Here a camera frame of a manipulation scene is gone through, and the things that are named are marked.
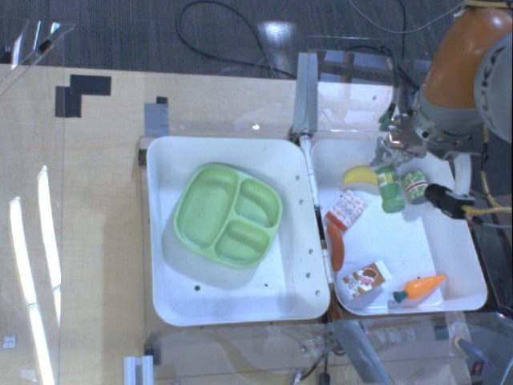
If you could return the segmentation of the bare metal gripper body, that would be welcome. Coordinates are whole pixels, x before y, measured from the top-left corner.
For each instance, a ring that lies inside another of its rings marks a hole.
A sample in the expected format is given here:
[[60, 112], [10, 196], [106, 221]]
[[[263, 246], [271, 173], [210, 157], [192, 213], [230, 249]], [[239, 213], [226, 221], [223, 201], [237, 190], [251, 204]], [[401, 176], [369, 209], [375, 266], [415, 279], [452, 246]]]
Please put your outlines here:
[[426, 156], [426, 146], [413, 129], [411, 118], [405, 114], [398, 114], [392, 118], [384, 145], [392, 159], [413, 159]]

